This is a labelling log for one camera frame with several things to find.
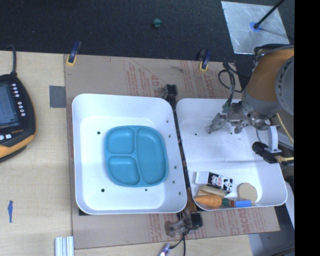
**blue clamp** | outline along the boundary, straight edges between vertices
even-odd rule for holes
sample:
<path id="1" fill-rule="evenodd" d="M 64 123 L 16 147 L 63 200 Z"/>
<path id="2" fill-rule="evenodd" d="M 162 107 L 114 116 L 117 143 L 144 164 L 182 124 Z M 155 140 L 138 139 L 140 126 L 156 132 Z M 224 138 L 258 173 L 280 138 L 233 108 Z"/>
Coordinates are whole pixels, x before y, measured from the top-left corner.
<path id="1" fill-rule="evenodd" d="M 210 52 L 209 49 L 207 49 L 205 54 L 204 54 L 204 57 L 203 57 L 203 59 L 202 59 L 202 61 L 200 63 L 199 70 L 201 72 L 207 72 L 208 71 L 210 55 L 211 55 L 211 52 Z"/>
<path id="2" fill-rule="evenodd" d="M 73 47 L 71 49 L 71 53 L 68 54 L 67 58 L 66 58 L 66 64 L 68 64 L 69 66 L 74 66 L 77 60 L 77 54 L 80 51 L 81 48 L 81 41 L 79 40 L 75 40 Z"/>

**brown cylinder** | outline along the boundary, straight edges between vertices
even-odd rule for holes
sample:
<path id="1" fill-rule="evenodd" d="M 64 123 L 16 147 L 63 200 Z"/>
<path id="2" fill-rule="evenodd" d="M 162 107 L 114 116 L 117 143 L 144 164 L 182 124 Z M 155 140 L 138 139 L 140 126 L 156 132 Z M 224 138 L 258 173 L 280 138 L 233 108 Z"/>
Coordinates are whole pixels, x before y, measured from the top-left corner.
<path id="1" fill-rule="evenodd" d="M 257 63 L 246 87 L 247 93 L 261 101 L 276 102 L 276 78 L 283 64 L 294 55 L 294 49 L 280 49 L 266 53 Z"/>

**blue tape piece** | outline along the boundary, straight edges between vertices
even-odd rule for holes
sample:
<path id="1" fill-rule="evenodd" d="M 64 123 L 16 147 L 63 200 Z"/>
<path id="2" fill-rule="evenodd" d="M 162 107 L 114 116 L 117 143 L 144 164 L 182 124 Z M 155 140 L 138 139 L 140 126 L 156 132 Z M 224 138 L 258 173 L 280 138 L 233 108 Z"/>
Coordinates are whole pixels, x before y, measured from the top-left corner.
<path id="1" fill-rule="evenodd" d="M 13 221 L 12 221 L 12 212 L 13 212 L 13 210 L 14 210 L 14 206 L 13 206 L 13 201 L 12 200 L 10 200 L 9 201 L 9 205 L 8 205 L 8 213 L 9 213 L 9 222 L 10 223 L 12 223 Z"/>
<path id="2" fill-rule="evenodd" d="M 69 57 L 69 60 L 68 60 L 69 63 L 73 63 L 75 61 L 76 55 L 80 51 L 81 44 L 82 43 L 79 40 L 75 40 L 74 41 L 73 47 L 71 49 L 70 57 Z"/>
<path id="3" fill-rule="evenodd" d="M 259 25 L 258 28 L 255 28 L 254 25 L 256 22 L 251 22 L 250 23 L 250 28 L 253 30 L 253 32 L 260 32 L 262 30 L 262 27 Z"/>
<path id="4" fill-rule="evenodd" d="M 203 57 L 203 61 L 202 61 L 202 69 L 205 70 L 207 68 L 209 59 L 210 59 L 210 55 L 211 55 L 211 51 L 209 49 L 206 50 L 205 55 Z"/>

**cardboard sheet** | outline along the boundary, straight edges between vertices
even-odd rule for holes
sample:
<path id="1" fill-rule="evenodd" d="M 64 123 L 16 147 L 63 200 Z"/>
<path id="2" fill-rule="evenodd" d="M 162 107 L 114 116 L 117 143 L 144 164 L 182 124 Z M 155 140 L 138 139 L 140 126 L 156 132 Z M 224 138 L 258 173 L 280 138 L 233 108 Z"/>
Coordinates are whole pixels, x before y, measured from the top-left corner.
<path id="1" fill-rule="evenodd" d="M 166 85 L 177 85 L 177 100 L 183 98 L 227 99 L 230 91 L 221 85 L 221 62 L 209 62 L 208 71 L 199 70 L 199 61 L 78 55 L 74 66 L 64 56 L 66 109 L 69 145 L 72 228 L 75 249 L 176 241 L 166 234 L 165 223 L 178 220 L 175 213 L 109 214 L 82 213 L 75 198 L 72 101 L 83 93 L 158 97 Z M 230 84 L 229 76 L 221 80 Z M 240 90 L 235 75 L 236 89 Z M 274 207 L 239 208 L 201 213 L 203 226 L 186 239 L 234 236 L 279 231 Z"/>

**toy carrot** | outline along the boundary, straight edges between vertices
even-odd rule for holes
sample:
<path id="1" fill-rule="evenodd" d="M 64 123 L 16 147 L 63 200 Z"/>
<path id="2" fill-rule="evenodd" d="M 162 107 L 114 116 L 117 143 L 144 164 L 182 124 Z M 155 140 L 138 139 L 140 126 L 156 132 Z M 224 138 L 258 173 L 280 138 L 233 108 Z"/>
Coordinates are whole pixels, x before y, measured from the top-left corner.
<path id="1" fill-rule="evenodd" d="M 219 207 L 220 205 L 222 205 L 222 198 L 217 194 L 196 196 L 194 200 L 198 203 L 201 203 L 210 207 Z"/>

